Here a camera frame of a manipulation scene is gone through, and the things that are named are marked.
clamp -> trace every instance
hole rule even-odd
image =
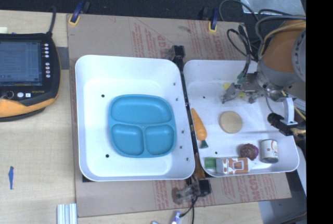
[[[208,30],[210,33],[215,33],[217,31],[217,18],[219,14],[217,8],[213,8],[212,16],[209,20]]]
[[[89,9],[90,3],[85,0],[81,0],[76,6],[74,13],[71,14],[68,19],[68,23],[72,26],[76,26],[80,20],[80,14],[85,14]]]

black cable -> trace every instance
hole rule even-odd
[[[234,32],[234,33],[236,33],[237,36],[242,40],[242,42],[244,43],[244,45],[246,45],[246,42],[245,42],[244,37],[243,37],[242,35],[240,35],[239,32],[236,31],[236,30],[234,30],[234,29],[228,29],[228,30],[227,30],[227,37],[228,37],[230,43],[233,45],[233,47],[234,47],[236,50],[238,50],[242,55],[244,55],[244,56],[246,57],[247,54],[244,53],[242,50],[240,50],[240,49],[236,46],[236,44],[233,42],[233,40],[231,39],[231,37],[230,37],[230,35],[229,35],[230,32]],[[251,59],[251,60],[257,62],[255,56],[254,56],[254,58]]]
[[[192,210],[192,224],[194,224],[194,207],[193,207],[193,210]]]
[[[56,13],[57,13],[57,9],[55,6],[51,6],[47,11],[50,12],[51,10],[53,12],[52,20],[51,20],[50,28],[48,29],[48,32],[46,33],[50,37],[52,37],[52,30],[53,30],[54,23],[56,21]]]
[[[258,15],[261,16],[262,12],[271,12],[271,13],[276,13],[276,14],[283,15],[283,16],[292,16],[291,14],[288,14],[288,13],[285,13],[282,11],[278,11],[278,10],[273,10],[273,9],[260,9],[258,11]]]
[[[243,71],[244,76],[245,76],[248,72],[248,69],[249,69],[249,66],[250,66],[250,63],[251,63],[251,60],[252,60],[251,56],[253,56],[253,54],[252,54],[252,51],[251,51],[249,38],[247,37],[246,32],[245,32],[242,25],[238,26],[238,31],[239,31],[239,34],[244,38],[244,40],[242,40],[242,41],[244,43],[244,47],[245,47],[245,50],[246,50],[246,66],[247,67],[246,67],[246,70]]]
[[[266,103],[267,103],[267,106],[268,106],[269,110],[270,110],[272,113],[275,113],[275,112],[273,111],[273,109],[271,108],[271,105],[270,105],[270,102],[268,101],[268,97],[267,97],[267,96],[266,96]]]
[[[220,6],[219,6],[219,13],[220,13],[220,18],[221,18],[222,21],[224,21],[224,18],[222,17],[221,7],[222,7],[222,5],[223,5],[224,3],[226,3],[226,2],[236,2],[236,3],[240,3],[240,4],[242,4],[243,6],[245,6],[245,7],[246,7],[246,8],[252,13],[252,15],[254,16],[254,18],[255,18],[257,21],[259,21],[259,18],[256,16],[255,12],[254,12],[250,7],[248,7],[246,4],[244,4],[243,2],[241,2],[241,1],[239,1],[239,0],[224,0],[224,1],[222,1],[222,2],[220,3]]]
[[[185,213],[180,214],[180,216],[179,216],[180,218],[184,217],[188,212],[190,212],[191,209],[194,210],[194,204],[196,203],[197,199],[198,199],[197,196],[196,196],[195,199],[192,199],[192,205],[191,205],[191,207]]]

toy carrot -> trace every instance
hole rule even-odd
[[[200,148],[207,148],[208,144],[205,141],[205,139],[207,137],[207,130],[204,127],[201,118],[199,117],[198,113],[195,111],[194,108],[191,108],[191,113],[192,113],[193,125],[194,125],[194,129],[196,131],[197,139],[199,141],[201,141]]]

blue plastic plate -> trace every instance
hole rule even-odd
[[[124,156],[164,156],[176,145],[173,110],[161,97],[117,96],[110,104],[108,122],[112,145]]]

can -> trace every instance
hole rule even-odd
[[[263,140],[261,142],[261,161],[264,163],[276,163],[278,159],[277,142],[275,140]]]

